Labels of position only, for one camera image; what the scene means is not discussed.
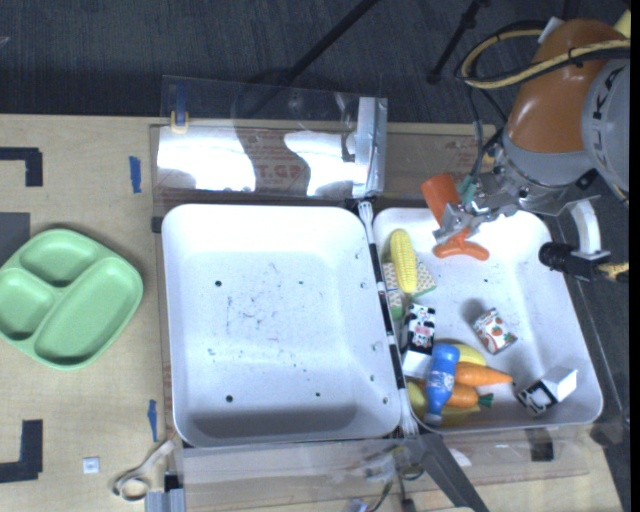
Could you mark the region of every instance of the green plate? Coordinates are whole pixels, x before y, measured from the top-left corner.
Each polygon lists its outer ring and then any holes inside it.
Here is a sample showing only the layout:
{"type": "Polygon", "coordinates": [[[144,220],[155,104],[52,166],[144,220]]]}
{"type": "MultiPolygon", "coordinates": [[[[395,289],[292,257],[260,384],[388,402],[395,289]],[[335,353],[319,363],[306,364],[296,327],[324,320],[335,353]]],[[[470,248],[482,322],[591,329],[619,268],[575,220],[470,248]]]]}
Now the green plate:
{"type": "Polygon", "coordinates": [[[0,338],[52,368],[83,368],[120,335],[142,292],[138,271],[112,250],[44,231],[0,267],[0,338]]]}

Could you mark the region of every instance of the toy carrot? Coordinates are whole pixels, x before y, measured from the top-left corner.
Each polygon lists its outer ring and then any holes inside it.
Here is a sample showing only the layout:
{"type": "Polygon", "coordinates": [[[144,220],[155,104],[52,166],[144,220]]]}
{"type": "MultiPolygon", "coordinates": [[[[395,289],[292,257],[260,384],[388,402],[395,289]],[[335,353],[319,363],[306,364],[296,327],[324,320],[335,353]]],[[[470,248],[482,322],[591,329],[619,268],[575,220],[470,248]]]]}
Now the toy carrot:
{"type": "Polygon", "coordinates": [[[460,407],[462,409],[468,409],[475,405],[484,405],[485,407],[491,407],[493,403],[493,393],[487,395],[478,395],[478,392],[473,386],[466,384],[460,384],[456,382],[453,385],[453,393],[451,398],[447,400],[446,405],[448,407],[460,407]]]}
{"type": "Polygon", "coordinates": [[[474,363],[456,364],[455,381],[468,386],[488,386],[491,384],[505,384],[513,381],[511,375],[474,363]]]}

